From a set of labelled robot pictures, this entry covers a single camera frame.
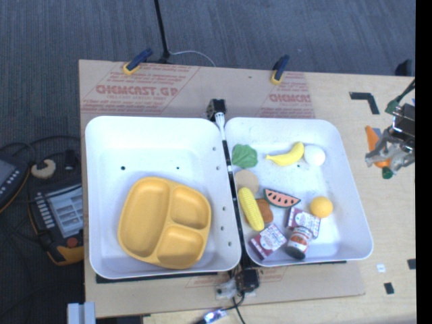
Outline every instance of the watermelon slice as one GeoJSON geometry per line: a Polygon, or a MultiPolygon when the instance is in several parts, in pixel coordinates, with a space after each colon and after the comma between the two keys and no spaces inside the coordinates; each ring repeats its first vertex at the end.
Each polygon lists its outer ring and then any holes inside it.
{"type": "Polygon", "coordinates": [[[287,209],[300,202],[299,198],[269,188],[264,189],[264,198],[275,207],[287,209]]]}

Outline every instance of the white egg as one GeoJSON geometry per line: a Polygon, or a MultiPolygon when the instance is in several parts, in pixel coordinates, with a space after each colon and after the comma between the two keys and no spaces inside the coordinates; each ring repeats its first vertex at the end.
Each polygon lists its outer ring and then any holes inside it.
{"type": "Polygon", "coordinates": [[[325,161],[324,150],[316,145],[306,145],[303,157],[310,165],[322,165],[325,161]]]}

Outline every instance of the beige table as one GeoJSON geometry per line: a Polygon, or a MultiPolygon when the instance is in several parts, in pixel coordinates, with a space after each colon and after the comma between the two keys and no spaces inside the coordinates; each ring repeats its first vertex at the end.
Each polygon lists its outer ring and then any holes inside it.
{"type": "MultiPolygon", "coordinates": [[[[414,323],[416,258],[414,171],[402,169],[390,180],[368,168],[365,126],[384,129],[384,112],[412,78],[292,73],[281,86],[268,71],[144,64],[133,78],[122,75],[124,63],[80,61],[80,103],[86,206],[84,129],[98,115],[204,117],[211,99],[227,101],[234,116],[306,117],[331,122],[340,132],[374,240],[372,255],[346,264],[261,268],[260,288],[240,311],[246,323],[414,323]],[[381,112],[349,92],[371,92],[381,112]],[[384,284],[391,283],[393,294],[384,284]]],[[[414,97],[412,92],[405,100],[414,97]]],[[[97,317],[151,313],[144,323],[194,323],[228,300],[216,300],[216,276],[98,283],[88,260],[85,229],[86,301],[97,317]]],[[[240,323],[234,310],[218,323],[240,323]]]]}

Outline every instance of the yellow divided plate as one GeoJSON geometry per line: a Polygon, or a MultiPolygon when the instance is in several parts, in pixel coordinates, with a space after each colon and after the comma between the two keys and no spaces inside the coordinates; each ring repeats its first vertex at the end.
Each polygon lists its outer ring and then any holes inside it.
{"type": "Polygon", "coordinates": [[[210,204],[202,193],[172,180],[147,177],[130,189],[117,237],[136,259],[187,269],[203,255],[210,222],[210,204]]]}

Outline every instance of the can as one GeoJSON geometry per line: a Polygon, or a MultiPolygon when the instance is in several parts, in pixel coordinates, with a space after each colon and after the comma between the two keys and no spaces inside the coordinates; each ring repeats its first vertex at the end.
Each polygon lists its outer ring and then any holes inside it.
{"type": "Polygon", "coordinates": [[[312,239],[312,231],[302,225],[298,225],[294,228],[288,240],[286,248],[287,254],[295,259],[304,259],[312,239]]]}

